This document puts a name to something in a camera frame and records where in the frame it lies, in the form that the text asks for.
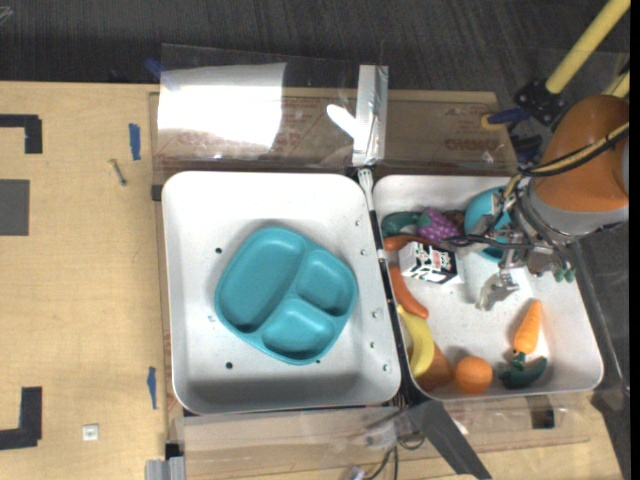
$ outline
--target yellow rod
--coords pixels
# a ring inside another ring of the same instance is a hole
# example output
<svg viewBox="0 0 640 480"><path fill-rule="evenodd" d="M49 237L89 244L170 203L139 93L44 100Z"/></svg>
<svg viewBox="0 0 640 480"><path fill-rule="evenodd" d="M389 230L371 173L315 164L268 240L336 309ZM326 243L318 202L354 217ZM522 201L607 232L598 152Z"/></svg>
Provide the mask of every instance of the yellow rod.
<svg viewBox="0 0 640 480"><path fill-rule="evenodd" d="M631 70L616 77L607 90L603 94L610 94L617 96L618 98L624 98L629 94L629 88L631 86Z"/></svg>
<svg viewBox="0 0 640 480"><path fill-rule="evenodd" d="M547 80L546 88L549 92L562 92L630 6L631 0L609 0L605 4Z"/></svg>

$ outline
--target toy orange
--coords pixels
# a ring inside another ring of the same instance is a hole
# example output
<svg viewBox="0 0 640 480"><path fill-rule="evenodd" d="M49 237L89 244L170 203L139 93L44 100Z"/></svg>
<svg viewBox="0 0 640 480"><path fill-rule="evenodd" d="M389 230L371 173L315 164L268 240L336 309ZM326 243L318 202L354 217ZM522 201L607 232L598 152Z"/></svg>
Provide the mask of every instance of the toy orange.
<svg viewBox="0 0 640 480"><path fill-rule="evenodd" d="M455 379L458 387L465 393L482 393L491 384L493 369L481 357L465 357L456 366Z"/></svg>

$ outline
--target teal plate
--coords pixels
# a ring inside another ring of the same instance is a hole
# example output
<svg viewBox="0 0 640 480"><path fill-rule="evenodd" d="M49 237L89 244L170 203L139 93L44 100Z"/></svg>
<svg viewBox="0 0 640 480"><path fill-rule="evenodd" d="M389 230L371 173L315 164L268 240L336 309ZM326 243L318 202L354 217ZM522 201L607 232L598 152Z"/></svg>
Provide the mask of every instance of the teal plate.
<svg viewBox="0 0 640 480"><path fill-rule="evenodd" d="M251 235L215 292L220 321L258 350L289 364L319 360L344 329L358 297L353 272L283 227Z"/></svg>

